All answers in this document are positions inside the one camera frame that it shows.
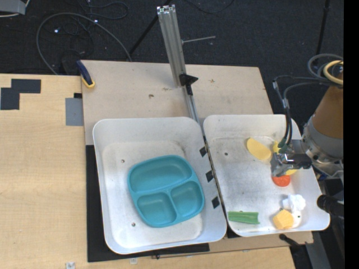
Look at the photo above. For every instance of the white cauliflower piece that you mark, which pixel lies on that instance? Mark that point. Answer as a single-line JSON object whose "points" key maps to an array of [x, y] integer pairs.
{"points": [[294, 202]]}

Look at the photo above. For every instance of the black cylinder on white bracket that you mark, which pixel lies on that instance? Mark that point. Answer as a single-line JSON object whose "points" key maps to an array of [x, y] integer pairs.
{"points": [[329, 204]]}

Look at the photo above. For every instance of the yellow cheese wedge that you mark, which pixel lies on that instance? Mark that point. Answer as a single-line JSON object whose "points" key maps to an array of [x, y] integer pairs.
{"points": [[283, 220]]}

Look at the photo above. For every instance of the pale flat board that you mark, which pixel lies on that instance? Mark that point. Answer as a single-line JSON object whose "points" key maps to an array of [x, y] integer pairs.
{"points": [[134, 94]]}

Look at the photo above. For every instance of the white plastic tray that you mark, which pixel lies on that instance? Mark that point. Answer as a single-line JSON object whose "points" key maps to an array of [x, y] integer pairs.
{"points": [[117, 178], [246, 186]]}

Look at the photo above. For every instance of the blue divided plate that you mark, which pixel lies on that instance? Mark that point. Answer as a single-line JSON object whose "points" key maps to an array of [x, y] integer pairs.
{"points": [[165, 189]]}

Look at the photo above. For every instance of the green celery stick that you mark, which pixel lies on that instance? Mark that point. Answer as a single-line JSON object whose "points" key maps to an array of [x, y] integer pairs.
{"points": [[243, 217]]}

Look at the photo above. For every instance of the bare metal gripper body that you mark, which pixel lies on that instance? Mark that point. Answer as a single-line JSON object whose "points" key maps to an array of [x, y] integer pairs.
{"points": [[301, 160]]}

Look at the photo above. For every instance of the yellow half-round slice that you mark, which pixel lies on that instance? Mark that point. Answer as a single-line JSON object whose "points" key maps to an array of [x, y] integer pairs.
{"points": [[258, 149]]}

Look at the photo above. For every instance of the red tomato slice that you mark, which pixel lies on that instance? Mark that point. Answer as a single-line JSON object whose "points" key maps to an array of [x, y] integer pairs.
{"points": [[281, 181]]}

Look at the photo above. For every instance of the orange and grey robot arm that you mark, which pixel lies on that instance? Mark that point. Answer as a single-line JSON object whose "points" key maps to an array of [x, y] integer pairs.
{"points": [[331, 113]]}

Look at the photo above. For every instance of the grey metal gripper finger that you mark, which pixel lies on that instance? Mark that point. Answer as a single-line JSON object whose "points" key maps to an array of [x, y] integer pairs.
{"points": [[277, 170], [280, 158]]}

